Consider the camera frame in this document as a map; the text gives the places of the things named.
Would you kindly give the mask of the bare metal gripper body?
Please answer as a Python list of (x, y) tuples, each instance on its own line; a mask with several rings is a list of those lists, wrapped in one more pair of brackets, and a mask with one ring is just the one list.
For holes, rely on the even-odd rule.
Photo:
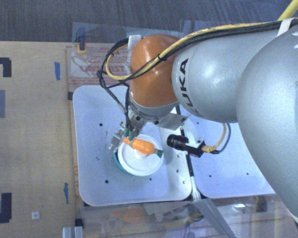
[(130, 105), (127, 109), (126, 120), (120, 123), (119, 135), (138, 136), (143, 128), (152, 123), (153, 126), (176, 131), (183, 126), (187, 116), (179, 114), (176, 110), (178, 106), (168, 108), (144, 108), (138, 109), (135, 105)]

